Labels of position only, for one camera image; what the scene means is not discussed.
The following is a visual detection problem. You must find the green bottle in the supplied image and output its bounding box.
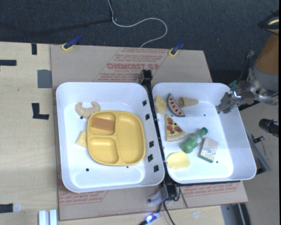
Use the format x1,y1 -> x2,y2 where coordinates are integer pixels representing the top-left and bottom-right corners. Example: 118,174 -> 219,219
180,127 -> 209,154

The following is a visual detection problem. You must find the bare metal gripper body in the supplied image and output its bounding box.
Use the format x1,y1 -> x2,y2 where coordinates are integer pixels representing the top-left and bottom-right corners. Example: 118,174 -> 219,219
233,75 -> 280,106

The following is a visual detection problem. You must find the pizza slice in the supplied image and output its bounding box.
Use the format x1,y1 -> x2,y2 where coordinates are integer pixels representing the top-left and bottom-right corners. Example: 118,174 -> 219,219
164,113 -> 188,143

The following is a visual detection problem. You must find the red watermelon slice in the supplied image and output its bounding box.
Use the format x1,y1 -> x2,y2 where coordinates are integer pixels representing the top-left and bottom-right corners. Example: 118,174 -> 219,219
166,93 -> 186,118

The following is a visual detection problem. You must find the beige croissant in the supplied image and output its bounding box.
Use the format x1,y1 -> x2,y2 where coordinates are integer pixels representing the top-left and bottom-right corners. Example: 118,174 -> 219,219
74,101 -> 101,120

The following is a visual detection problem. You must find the yellow divided plate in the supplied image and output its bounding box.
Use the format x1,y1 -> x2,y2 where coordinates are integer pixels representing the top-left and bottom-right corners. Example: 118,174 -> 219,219
86,110 -> 147,167

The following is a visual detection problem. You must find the yellow round crisp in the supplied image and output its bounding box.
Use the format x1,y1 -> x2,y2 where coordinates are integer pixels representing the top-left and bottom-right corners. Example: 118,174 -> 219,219
166,151 -> 191,170

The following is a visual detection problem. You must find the beige ice cream cone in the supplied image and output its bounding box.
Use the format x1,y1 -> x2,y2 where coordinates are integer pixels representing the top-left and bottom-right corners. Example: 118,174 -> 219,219
177,97 -> 199,108

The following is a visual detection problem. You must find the orange bread slice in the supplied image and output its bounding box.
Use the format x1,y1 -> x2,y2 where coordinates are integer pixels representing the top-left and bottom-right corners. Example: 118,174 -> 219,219
91,116 -> 115,131

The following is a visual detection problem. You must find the white and green carton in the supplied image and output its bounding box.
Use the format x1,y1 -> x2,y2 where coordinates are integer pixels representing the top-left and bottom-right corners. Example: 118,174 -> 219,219
198,137 -> 219,164

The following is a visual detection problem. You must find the black cylinder on white bracket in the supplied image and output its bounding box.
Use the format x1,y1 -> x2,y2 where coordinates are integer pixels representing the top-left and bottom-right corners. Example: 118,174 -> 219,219
259,118 -> 280,138

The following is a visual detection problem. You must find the yellow cheese wedge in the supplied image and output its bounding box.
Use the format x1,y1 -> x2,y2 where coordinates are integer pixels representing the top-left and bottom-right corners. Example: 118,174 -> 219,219
154,95 -> 168,114
75,130 -> 88,148

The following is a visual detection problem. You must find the white plastic tray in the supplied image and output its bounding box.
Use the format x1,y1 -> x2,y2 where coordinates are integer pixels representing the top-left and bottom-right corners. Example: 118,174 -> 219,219
151,82 -> 258,185
55,81 -> 166,193

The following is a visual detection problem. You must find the thin black rod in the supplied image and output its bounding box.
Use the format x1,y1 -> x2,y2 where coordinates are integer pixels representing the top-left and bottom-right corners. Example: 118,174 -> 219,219
144,77 -> 176,196

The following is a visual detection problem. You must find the brown cardboard board, red print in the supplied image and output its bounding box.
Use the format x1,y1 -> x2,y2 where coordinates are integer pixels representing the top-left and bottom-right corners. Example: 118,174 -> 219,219
50,44 -> 249,221

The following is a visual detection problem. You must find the black block with thin wires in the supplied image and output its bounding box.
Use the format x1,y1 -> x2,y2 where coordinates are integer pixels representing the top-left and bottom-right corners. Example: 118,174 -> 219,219
164,181 -> 179,200
140,69 -> 154,86

